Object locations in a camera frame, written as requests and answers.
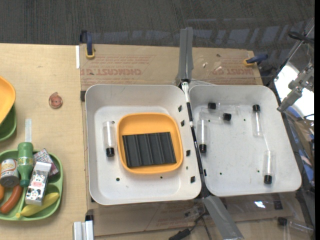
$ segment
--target cable connector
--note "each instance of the cable connector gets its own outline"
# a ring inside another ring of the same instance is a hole
[[[188,228],[186,228],[186,229],[184,229],[184,230],[182,230],[182,231],[179,231],[179,232],[178,232],[177,234],[175,234],[174,236],[171,236],[171,237],[169,238],[169,240],[181,240],[181,239],[189,236],[190,233],[191,233],[191,231],[190,231]]]

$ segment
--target blue clamp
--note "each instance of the blue clamp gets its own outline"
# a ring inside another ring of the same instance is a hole
[[[95,57],[95,49],[92,45],[92,36],[90,32],[86,30],[81,31],[80,42],[86,44],[85,57],[87,59],[93,59]]]
[[[260,55],[254,56],[252,58],[245,59],[243,61],[243,63],[247,67],[252,66],[254,63],[257,63],[259,65],[262,61],[264,61],[268,58],[269,58],[268,54],[260,54]]]

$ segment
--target banana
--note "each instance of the banana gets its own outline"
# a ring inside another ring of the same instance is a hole
[[[22,209],[21,212],[16,213],[15,216],[17,218],[20,218],[20,216],[28,217],[34,215],[55,203],[58,200],[59,196],[60,194],[58,192],[46,194],[43,198],[43,203],[41,206],[28,204]]]

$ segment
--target brown round object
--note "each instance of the brown round object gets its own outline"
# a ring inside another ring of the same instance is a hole
[[[62,106],[63,101],[62,98],[58,95],[57,92],[51,94],[49,98],[49,105],[53,109],[58,109]]]

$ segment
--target green bowl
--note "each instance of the green bowl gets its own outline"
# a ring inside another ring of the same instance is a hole
[[[12,106],[10,112],[0,124],[0,142],[7,140],[14,134],[17,128],[17,117],[15,105]]]
[[[44,218],[49,217],[52,215],[59,207],[60,201],[61,201],[61,196],[62,196],[62,189],[63,189],[63,167],[60,162],[60,160],[54,155],[49,153],[50,157],[52,158],[55,166],[59,170],[59,173],[50,177],[48,179],[48,185],[45,191],[45,194],[49,193],[54,193],[58,192],[59,193],[59,198],[58,200],[50,205],[49,207],[37,212],[34,215],[24,217],[21,216],[20,218],[16,217],[16,213],[20,213],[22,209],[25,207],[25,196],[27,192],[27,187],[23,189],[22,196],[20,197],[20,200],[18,203],[15,205],[15,207],[6,214],[3,214],[0,212],[0,220],[5,220],[5,221],[36,221],[36,220],[41,220]],[[6,159],[18,159],[18,150],[17,149],[12,149],[12,150],[7,150],[2,153],[0,153],[0,163],[2,163]],[[5,188],[4,190],[4,197],[2,201],[0,201],[0,206],[2,206],[11,196],[12,193],[12,188]]]

